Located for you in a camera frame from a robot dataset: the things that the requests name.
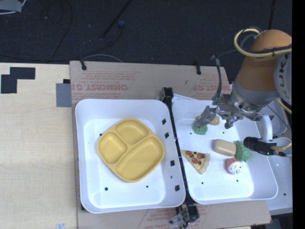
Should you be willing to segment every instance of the toy pizza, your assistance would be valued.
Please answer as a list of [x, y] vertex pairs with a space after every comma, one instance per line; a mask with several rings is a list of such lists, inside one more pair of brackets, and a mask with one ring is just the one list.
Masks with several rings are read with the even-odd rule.
[[203, 174], [210, 163], [210, 154], [203, 154], [189, 150], [181, 150], [184, 157], [192, 164], [192, 166], [201, 175]]

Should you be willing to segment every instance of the wooden surface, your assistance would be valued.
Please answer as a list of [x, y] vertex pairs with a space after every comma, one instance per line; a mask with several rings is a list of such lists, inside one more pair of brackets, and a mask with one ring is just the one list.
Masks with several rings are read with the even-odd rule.
[[0, 94], [0, 228], [77, 228], [71, 108], [56, 107], [56, 83], [69, 65], [35, 67], [35, 80], [18, 80], [16, 94]]

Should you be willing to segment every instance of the dark background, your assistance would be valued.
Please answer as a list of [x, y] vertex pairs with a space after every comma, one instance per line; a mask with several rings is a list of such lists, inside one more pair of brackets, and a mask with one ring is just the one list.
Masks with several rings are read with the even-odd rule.
[[[292, 36], [292, 0], [27, 0], [21, 13], [5, 12], [0, 62], [68, 64], [102, 54], [87, 60], [215, 66], [211, 55], [234, 50], [235, 34], [249, 26]], [[243, 58], [220, 58], [229, 83]], [[279, 219], [292, 228], [292, 215]]]

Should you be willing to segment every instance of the yellow divided plate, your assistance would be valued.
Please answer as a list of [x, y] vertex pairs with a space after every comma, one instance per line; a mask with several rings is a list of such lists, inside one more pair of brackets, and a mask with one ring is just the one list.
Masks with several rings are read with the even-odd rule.
[[159, 137], [134, 118], [122, 119], [103, 133], [97, 151], [113, 173], [126, 182], [141, 180], [165, 156]]

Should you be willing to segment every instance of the white tray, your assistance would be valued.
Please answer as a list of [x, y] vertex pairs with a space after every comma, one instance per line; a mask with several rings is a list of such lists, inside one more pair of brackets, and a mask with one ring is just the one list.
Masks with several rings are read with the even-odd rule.
[[208, 125], [205, 135], [195, 134], [192, 123], [206, 106], [215, 107], [207, 100], [178, 100], [173, 104], [173, 116], [180, 149], [210, 153], [207, 170], [199, 175], [183, 157], [183, 165], [190, 196], [199, 204], [215, 204], [243, 200], [271, 199], [277, 194], [277, 183], [267, 156], [251, 151], [251, 158], [243, 163], [243, 171], [231, 175], [225, 163], [233, 156], [213, 150], [214, 140], [243, 141], [245, 137], [260, 138], [256, 123], [244, 118], [225, 129], [225, 120], [219, 125]]
[[[163, 102], [85, 99], [77, 104], [75, 115], [81, 203], [86, 210], [91, 213], [105, 213], [177, 207], [184, 202], [185, 188], [173, 128], [169, 110]], [[97, 152], [100, 134], [128, 117], [142, 121], [165, 146], [162, 162], [138, 182], [124, 182], [119, 179]]]

